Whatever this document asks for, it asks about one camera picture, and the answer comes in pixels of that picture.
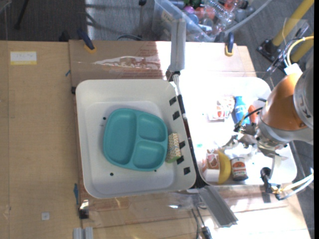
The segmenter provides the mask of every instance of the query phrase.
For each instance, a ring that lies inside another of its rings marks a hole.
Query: table
[[[220,45],[211,43],[211,50],[218,52]],[[31,57],[14,65],[11,52],[22,51],[31,52]],[[235,45],[235,51],[240,69],[252,72],[247,47]],[[95,200],[90,218],[79,219],[73,192],[80,183],[80,164],[70,43],[1,41],[0,57],[0,238],[71,239],[73,229],[80,227],[93,227],[94,239],[195,237],[190,198],[183,194],[115,198],[106,204]],[[254,186],[218,190],[239,221],[218,229],[208,211],[200,210],[213,238],[309,238],[296,196],[277,201]],[[181,203],[184,208],[169,207]]]

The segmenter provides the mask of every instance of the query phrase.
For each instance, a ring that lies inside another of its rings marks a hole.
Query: can
[[[230,160],[230,163],[234,181],[244,181],[248,179],[245,159],[243,157],[235,157]]]

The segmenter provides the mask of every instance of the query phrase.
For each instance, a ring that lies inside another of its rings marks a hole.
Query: banana
[[[231,164],[230,159],[221,150],[218,150],[218,156],[220,164],[218,184],[223,184],[231,174]]]

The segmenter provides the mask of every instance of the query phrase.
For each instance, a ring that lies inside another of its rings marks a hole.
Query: yellow pipe
[[[286,36],[291,32],[298,21],[305,15],[305,13],[314,4],[315,0],[303,0],[303,2],[298,6],[295,12],[291,15],[285,26],[278,32],[275,38],[273,38],[272,43],[275,46],[279,46]]]
[[[310,50],[310,48],[313,47],[313,45],[313,39],[307,40],[301,44],[294,54],[290,56],[292,63],[298,62]]]

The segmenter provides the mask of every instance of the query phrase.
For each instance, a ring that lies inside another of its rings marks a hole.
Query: teal divided plate
[[[158,169],[167,153],[167,127],[152,114],[117,109],[108,117],[103,154],[114,165],[138,170]]]

